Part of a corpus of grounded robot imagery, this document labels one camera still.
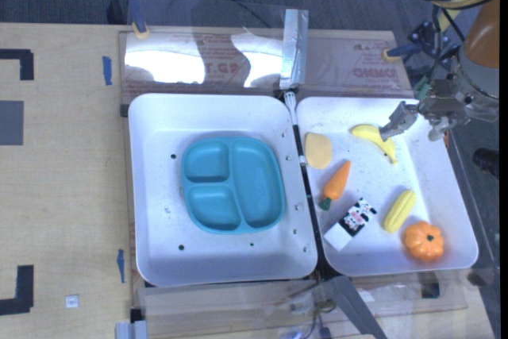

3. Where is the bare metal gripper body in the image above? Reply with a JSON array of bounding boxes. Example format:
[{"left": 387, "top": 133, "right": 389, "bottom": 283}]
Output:
[{"left": 416, "top": 78, "right": 474, "bottom": 132}]

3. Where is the yellow banana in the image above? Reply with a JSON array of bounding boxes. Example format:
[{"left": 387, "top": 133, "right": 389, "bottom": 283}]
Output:
[{"left": 349, "top": 123, "right": 399, "bottom": 165}]

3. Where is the white plastic tray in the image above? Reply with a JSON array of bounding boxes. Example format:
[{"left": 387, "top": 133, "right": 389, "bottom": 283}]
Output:
[
  {"left": 127, "top": 92, "right": 319, "bottom": 288},
  {"left": 295, "top": 95, "right": 479, "bottom": 278}
]

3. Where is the orange carrot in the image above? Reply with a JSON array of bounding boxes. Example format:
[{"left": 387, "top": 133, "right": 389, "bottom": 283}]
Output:
[{"left": 317, "top": 159, "right": 352, "bottom": 212}]

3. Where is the pale yellow potato chip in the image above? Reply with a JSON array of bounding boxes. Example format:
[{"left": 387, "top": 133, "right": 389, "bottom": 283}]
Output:
[{"left": 304, "top": 131, "right": 333, "bottom": 171}]

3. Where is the yellow corn cob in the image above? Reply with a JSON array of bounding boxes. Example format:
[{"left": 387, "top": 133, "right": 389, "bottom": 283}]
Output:
[{"left": 382, "top": 188, "right": 418, "bottom": 234}]

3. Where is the thin black and white rod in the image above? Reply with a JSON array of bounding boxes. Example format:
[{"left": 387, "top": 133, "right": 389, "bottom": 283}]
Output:
[{"left": 283, "top": 88, "right": 321, "bottom": 271}]

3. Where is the orange pumpkin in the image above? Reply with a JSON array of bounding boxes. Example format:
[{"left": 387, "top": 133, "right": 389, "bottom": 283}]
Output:
[{"left": 403, "top": 220, "right": 445, "bottom": 263}]

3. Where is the white cow print milk carton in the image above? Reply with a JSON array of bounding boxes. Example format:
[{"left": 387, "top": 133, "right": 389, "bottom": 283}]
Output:
[{"left": 322, "top": 197, "right": 379, "bottom": 252}]

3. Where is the blue divided plate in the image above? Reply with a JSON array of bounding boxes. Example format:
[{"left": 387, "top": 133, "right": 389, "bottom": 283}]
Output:
[{"left": 180, "top": 136, "right": 287, "bottom": 235}]

